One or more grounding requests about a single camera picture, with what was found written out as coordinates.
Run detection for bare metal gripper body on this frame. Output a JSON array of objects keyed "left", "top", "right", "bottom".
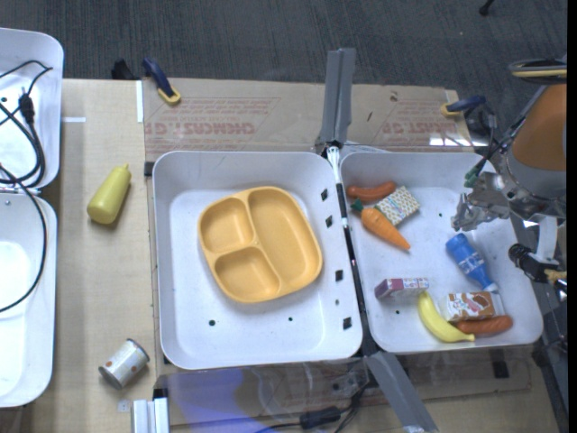
[{"left": 466, "top": 170, "right": 516, "bottom": 220}]

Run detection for blue bottle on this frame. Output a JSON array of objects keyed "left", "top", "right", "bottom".
[{"left": 444, "top": 232, "right": 500, "bottom": 294}]

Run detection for white plastic tray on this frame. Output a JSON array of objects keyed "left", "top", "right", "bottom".
[
  {"left": 151, "top": 150, "right": 364, "bottom": 372},
  {"left": 0, "top": 26, "right": 65, "bottom": 194},
  {"left": 338, "top": 151, "right": 545, "bottom": 356},
  {"left": 0, "top": 190, "right": 60, "bottom": 410}
]

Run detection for white dotted packet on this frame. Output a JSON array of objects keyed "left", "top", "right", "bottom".
[{"left": 374, "top": 185, "right": 421, "bottom": 227}]

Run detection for orange toy carrot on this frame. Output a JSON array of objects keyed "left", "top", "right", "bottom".
[{"left": 350, "top": 198, "right": 412, "bottom": 253}]

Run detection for orange and white carton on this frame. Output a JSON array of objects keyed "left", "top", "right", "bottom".
[{"left": 438, "top": 290, "right": 505, "bottom": 324}]

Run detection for orange toy sausage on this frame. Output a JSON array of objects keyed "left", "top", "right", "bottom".
[
  {"left": 345, "top": 180, "right": 398, "bottom": 204},
  {"left": 455, "top": 314, "right": 515, "bottom": 337}
]

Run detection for pink and white carton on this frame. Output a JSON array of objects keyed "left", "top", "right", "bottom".
[{"left": 373, "top": 277, "right": 430, "bottom": 300}]

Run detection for yellow banana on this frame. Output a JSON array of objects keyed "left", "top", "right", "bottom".
[{"left": 417, "top": 290, "right": 477, "bottom": 345}]

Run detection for orange divided plate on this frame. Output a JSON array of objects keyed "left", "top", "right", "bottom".
[{"left": 197, "top": 185, "right": 325, "bottom": 305}]

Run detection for brown cardboard board red print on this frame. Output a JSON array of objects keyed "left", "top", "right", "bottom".
[{"left": 141, "top": 77, "right": 534, "bottom": 425}]

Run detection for yellow squeeze bottle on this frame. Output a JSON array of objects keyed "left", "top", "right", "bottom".
[{"left": 86, "top": 163, "right": 133, "bottom": 226}]

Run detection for white can orange dots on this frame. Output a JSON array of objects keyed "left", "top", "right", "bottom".
[{"left": 97, "top": 337, "right": 151, "bottom": 391}]

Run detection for black cylinder on white bracket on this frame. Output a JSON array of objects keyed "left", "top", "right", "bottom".
[{"left": 508, "top": 216, "right": 564, "bottom": 284}]

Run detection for black cable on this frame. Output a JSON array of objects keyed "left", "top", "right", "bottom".
[{"left": 0, "top": 60, "right": 54, "bottom": 314}]

